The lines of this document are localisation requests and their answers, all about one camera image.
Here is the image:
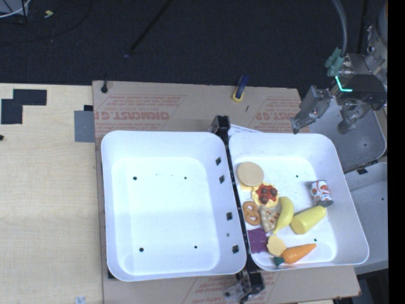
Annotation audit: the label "yellow banana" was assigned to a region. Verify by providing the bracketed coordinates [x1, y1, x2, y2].
[272, 196, 295, 235]

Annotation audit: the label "tan round biscuit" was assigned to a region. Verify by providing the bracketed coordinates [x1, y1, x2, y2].
[237, 161, 265, 188]

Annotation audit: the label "yellow tart with red topping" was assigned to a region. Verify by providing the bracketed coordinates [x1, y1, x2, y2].
[251, 182, 281, 207]

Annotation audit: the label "brown cardboard board red print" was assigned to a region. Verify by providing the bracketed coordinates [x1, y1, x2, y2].
[91, 80, 362, 304]

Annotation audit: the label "white paper sheet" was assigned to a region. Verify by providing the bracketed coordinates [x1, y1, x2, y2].
[228, 123, 264, 136]

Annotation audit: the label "orange carrot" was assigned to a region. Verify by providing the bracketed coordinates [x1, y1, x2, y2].
[273, 243, 318, 267]

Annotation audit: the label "thin black rod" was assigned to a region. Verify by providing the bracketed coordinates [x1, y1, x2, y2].
[221, 128, 256, 277]

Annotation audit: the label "white plastic tray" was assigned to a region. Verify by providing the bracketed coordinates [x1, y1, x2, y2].
[100, 130, 248, 282]
[227, 132, 370, 272]

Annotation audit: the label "red and white can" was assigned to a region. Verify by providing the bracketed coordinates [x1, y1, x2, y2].
[309, 179, 334, 208]

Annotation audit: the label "yellow crisp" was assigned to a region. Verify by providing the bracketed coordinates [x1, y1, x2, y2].
[266, 234, 288, 257]

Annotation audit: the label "brown pretzel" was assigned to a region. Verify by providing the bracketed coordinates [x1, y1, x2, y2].
[241, 200, 262, 227]

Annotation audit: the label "purple grapes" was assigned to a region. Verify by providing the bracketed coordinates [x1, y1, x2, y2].
[246, 227, 270, 255]

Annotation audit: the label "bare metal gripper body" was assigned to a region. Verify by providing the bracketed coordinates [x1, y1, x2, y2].
[334, 23, 389, 111]

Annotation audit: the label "yellow bottle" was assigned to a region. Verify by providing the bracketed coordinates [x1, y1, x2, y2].
[290, 205, 328, 236]

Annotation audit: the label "pizza slice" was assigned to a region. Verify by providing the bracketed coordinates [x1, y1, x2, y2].
[259, 205, 281, 233]

